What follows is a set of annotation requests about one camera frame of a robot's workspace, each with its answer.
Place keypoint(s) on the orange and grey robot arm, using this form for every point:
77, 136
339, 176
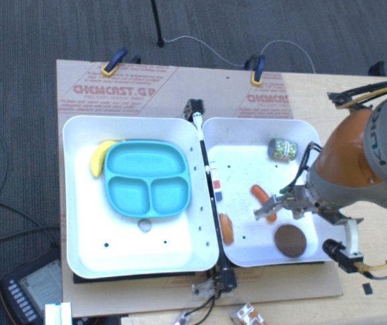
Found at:
342, 161

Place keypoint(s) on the brown cardboard board red print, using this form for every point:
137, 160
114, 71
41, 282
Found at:
135, 90

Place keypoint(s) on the green can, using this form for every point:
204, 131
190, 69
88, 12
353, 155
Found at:
283, 149

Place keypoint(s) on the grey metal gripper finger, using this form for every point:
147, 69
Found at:
261, 212
271, 200

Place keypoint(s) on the orange bread roll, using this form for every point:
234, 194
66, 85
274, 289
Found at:
227, 229

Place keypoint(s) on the black cylinder on white bracket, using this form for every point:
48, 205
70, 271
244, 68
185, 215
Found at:
342, 253

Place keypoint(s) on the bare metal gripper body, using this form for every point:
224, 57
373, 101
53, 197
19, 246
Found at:
297, 199

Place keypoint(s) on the white plastic tray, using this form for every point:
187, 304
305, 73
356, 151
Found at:
244, 161
128, 245

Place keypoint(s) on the thin black and white rod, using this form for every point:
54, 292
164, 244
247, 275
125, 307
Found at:
204, 151

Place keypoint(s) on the brown and white packet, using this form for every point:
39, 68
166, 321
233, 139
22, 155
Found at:
247, 316

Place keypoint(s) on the orange sausage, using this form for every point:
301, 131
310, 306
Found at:
258, 192

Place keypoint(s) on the clear round plastic piece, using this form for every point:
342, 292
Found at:
144, 225

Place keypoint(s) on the blue divided plate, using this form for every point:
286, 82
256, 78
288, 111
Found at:
145, 162

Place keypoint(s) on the brown round biscuit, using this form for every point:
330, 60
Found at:
290, 241

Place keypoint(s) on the yellow banana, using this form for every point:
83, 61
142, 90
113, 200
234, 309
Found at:
97, 161

